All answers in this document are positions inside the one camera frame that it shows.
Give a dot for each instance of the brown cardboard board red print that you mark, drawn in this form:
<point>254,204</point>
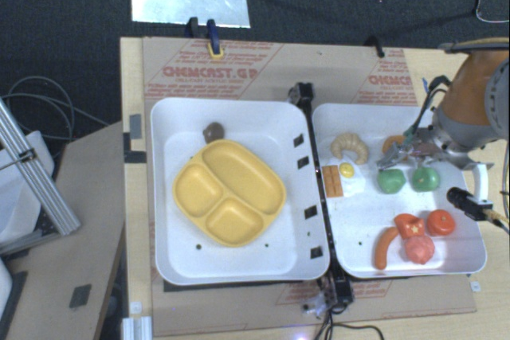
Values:
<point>259,67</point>

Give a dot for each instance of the pink round toy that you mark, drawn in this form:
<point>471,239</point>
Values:
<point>419,250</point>

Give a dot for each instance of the yellow divided plate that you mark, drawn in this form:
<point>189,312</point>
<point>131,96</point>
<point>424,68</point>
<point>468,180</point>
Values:
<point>229,191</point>

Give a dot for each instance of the orange round fruit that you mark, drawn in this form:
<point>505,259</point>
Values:
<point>392,141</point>

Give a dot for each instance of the orange waffle biscuit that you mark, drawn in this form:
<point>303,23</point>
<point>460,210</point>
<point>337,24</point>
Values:
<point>332,181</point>

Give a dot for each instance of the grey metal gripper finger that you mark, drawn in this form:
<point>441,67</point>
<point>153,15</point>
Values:
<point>424,161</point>
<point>388,159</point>

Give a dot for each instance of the green apple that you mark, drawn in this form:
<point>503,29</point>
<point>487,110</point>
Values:
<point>391,181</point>
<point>425,179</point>

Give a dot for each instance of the black cylinder on white bracket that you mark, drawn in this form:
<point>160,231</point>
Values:
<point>464,201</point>

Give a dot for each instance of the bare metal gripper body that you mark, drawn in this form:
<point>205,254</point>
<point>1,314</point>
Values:
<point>452,153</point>

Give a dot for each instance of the white plastic tray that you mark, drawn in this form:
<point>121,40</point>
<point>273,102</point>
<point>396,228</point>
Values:
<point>279,259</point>
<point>358,219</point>

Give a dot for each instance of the orange sausage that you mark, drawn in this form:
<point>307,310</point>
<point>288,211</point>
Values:
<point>383,248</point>

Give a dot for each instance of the thin black rod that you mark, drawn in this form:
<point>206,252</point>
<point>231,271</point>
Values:
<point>320,187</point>

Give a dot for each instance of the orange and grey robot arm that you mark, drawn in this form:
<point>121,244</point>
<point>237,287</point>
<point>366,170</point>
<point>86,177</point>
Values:
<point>470,91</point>

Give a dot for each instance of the red tomato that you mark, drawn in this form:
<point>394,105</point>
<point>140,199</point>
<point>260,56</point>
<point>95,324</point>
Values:
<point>441,223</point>

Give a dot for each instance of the beige croissant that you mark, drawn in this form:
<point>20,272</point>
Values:
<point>350,143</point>

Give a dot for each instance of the white fried egg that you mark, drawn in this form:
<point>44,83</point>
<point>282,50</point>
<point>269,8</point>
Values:
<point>352,181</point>

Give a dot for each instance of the brown doughnut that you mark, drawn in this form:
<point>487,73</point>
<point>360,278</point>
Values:
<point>214,131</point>

